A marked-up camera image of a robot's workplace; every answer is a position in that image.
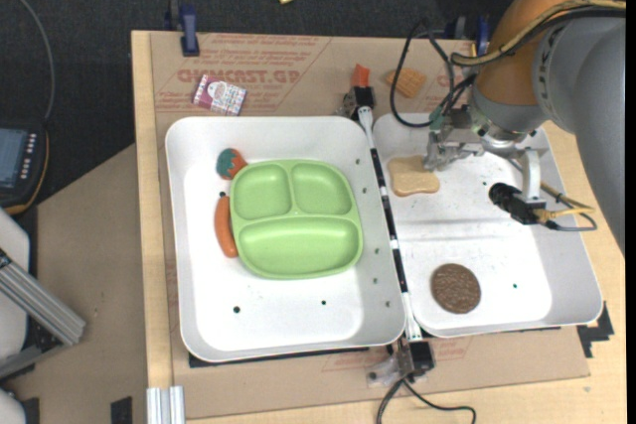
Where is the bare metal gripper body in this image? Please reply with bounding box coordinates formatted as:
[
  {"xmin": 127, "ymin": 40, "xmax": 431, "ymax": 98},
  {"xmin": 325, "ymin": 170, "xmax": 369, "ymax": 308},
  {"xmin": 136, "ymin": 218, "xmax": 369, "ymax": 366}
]
[{"xmin": 429, "ymin": 106, "xmax": 530, "ymax": 161}]

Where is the tan bread slice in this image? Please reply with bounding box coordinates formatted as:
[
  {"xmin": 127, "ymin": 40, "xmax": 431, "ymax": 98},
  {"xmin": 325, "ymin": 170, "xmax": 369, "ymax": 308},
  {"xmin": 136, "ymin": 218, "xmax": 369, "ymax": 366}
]
[{"xmin": 387, "ymin": 155, "xmax": 441, "ymax": 199}]

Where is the white plastic tray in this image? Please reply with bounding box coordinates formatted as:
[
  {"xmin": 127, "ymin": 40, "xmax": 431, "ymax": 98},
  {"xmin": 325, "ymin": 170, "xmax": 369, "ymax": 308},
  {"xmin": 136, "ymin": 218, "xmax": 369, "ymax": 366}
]
[
  {"xmin": 164, "ymin": 115, "xmax": 407, "ymax": 363},
  {"xmin": 371, "ymin": 112, "xmax": 605, "ymax": 339}
]

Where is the orange waffle biscuit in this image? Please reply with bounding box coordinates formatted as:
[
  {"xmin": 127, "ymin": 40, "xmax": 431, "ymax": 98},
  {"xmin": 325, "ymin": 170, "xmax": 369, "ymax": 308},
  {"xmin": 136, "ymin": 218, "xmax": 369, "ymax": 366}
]
[{"xmin": 386, "ymin": 67, "xmax": 427, "ymax": 98}]

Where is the thin black and white rod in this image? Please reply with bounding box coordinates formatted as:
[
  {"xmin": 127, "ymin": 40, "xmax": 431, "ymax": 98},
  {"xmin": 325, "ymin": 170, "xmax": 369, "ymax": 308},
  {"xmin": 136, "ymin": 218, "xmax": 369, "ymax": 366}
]
[{"xmin": 358, "ymin": 106, "xmax": 424, "ymax": 342}]

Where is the brown round biscuit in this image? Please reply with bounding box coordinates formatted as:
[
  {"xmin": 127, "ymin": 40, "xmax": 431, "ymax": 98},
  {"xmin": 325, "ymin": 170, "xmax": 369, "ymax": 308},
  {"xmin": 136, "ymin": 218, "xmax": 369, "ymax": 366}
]
[{"xmin": 429, "ymin": 262, "xmax": 482, "ymax": 315}]

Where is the green divided plate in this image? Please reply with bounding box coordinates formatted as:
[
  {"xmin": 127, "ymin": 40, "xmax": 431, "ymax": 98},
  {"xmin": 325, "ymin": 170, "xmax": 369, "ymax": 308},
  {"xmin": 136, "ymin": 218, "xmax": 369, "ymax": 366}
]
[{"xmin": 229, "ymin": 158, "xmax": 364, "ymax": 281}]

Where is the brown cardboard board red print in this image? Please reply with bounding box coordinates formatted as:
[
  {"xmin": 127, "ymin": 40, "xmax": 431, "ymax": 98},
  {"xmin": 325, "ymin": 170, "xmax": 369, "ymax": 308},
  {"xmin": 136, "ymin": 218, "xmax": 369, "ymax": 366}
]
[{"xmin": 148, "ymin": 32, "xmax": 605, "ymax": 406}]

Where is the red and green strawberry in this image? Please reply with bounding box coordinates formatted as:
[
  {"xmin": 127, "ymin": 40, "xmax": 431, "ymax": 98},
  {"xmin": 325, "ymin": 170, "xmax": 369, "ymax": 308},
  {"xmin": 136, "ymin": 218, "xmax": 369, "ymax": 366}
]
[{"xmin": 215, "ymin": 147, "xmax": 248, "ymax": 180}]

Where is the orange sausage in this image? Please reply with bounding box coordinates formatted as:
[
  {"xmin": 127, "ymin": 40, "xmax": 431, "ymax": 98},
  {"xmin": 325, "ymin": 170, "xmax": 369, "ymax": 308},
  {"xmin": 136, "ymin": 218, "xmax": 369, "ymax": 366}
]
[{"xmin": 214, "ymin": 195, "xmax": 240, "ymax": 259}]

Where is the purple and white carton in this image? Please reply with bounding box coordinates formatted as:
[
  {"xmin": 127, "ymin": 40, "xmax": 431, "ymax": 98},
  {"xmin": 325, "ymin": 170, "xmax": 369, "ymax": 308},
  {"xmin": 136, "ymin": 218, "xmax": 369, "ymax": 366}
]
[{"xmin": 191, "ymin": 73, "xmax": 248, "ymax": 117}]

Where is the black cylinder on white bracket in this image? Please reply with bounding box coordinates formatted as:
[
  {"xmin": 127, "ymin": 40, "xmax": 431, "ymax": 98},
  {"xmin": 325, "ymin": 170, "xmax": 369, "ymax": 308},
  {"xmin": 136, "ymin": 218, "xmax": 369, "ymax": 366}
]
[{"xmin": 488, "ymin": 148, "xmax": 548, "ymax": 225}]

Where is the black block with thin wires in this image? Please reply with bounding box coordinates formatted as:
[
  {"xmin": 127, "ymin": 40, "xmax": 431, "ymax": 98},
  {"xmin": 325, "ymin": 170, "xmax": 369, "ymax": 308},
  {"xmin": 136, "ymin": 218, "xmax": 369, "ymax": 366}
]
[
  {"xmin": 342, "ymin": 84, "xmax": 377, "ymax": 117},
  {"xmin": 397, "ymin": 340, "xmax": 437, "ymax": 381}
]

